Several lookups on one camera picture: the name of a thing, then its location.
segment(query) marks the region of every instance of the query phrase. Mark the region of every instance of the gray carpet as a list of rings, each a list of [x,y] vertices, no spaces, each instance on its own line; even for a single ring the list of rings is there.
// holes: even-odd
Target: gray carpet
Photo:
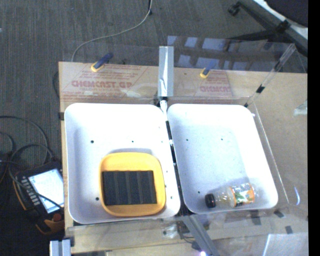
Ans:
[[[228,8],[234,3],[154,0],[152,15],[141,26],[98,43],[158,47],[167,44],[168,36],[227,39],[263,30],[244,11],[231,16]],[[55,92],[58,62],[70,61],[81,42],[138,24],[147,10],[147,0],[0,0],[0,116],[35,122],[43,129],[54,155],[61,159],[59,99]],[[80,49],[75,62],[85,59],[86,48],[91,46]],[[39,131],[23,120],[0,119],[0,132],[12,137],[15,149],[44,142]],[[0,152],[9,150],[8,140],[0,136]],[[45,154],[42,148],[32,147],[15,161],[37,166]],[[49,241],[64,234],[40,234],[26,219],[12,188],[10,193],[0,212],[0,255],[48,255]]]

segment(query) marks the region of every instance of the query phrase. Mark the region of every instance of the plastic bottle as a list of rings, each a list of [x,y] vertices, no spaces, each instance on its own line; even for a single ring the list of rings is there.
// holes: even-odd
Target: plastic bottle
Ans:
[[[255,202],[257,191],[251,183],[230,185],[217,189],[214,194],[206,194],[205,204],[208,208],[217,205],[229,205],[231,208],[240,207]]]

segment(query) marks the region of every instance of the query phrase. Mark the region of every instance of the yellow and blue tool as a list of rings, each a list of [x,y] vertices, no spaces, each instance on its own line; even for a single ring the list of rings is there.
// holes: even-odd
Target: yellow and blue tool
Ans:
[[[91,65],[91,70],[93,72],[98,72],[100,69],[104,67],[105,63],[108,63],[113,58],[113,56],[114,55],[112,52],[107,53],[100,60]]]
[[[210,70],[215,66],[215,64],[216,64],[215,60],[211,60],[209,65],[207,67],[205,67],[204,69],[202,69],[202,71],[200,73],[200,77],[207,78],[209,76]]]

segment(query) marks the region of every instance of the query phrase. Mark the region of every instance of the yellow frame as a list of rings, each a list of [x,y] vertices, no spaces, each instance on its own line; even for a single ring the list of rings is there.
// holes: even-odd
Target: yellow frame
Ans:
[[[153,171],[156,202],[150,204],[105,205],[103,193],[103,172],[111,171]],[[148,153],[119,152],[106,155],[99,165],[99,185],[102,207],[117,217],[140,217],[160,212],[166,204],[165,181],[161,164]]]

